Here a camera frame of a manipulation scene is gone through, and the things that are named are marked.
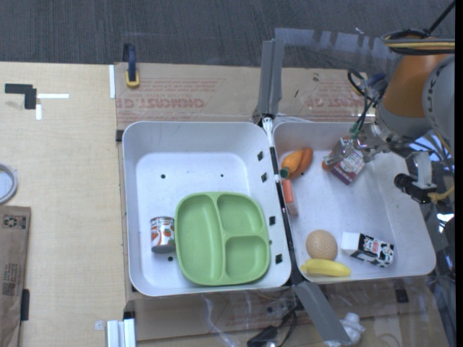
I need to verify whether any cow print milk carton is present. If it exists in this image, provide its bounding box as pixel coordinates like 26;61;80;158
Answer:
340;231;395;268

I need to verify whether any beige egg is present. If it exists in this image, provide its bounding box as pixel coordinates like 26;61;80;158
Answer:
305;228;339;261

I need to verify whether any yellow banana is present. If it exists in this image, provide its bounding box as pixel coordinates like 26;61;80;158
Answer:
300;257;352;278

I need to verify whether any crumpled white paper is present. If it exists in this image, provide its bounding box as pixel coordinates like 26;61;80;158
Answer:
339;312;367;344

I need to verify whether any brown cardboard board red print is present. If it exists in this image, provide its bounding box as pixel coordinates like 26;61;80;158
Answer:
114;61;437;342

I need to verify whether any white plastic tray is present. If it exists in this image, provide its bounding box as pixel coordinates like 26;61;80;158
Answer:
271;121;438;285
122;121;293;298

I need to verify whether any orange carrot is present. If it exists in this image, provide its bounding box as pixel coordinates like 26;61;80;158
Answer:
279;149;304;179

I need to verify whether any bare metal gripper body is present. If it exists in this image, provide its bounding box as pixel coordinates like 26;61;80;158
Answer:
351;123;399;163

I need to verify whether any purple and white carton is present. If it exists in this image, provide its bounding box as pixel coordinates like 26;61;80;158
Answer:
329;149;366;187

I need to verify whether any brown paper bag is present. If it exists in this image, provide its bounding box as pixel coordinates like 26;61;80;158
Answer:
0;205;32;347

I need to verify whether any orange sausage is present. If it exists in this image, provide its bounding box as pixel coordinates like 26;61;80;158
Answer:
289;147;315;180

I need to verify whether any green divided plate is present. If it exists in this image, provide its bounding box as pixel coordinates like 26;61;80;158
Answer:
174;191;272;287

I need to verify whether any red and white printed can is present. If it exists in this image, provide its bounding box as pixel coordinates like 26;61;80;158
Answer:
149;215;177;255

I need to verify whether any black cylinder on white bracket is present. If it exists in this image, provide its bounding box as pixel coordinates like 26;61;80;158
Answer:
394;151;439;205

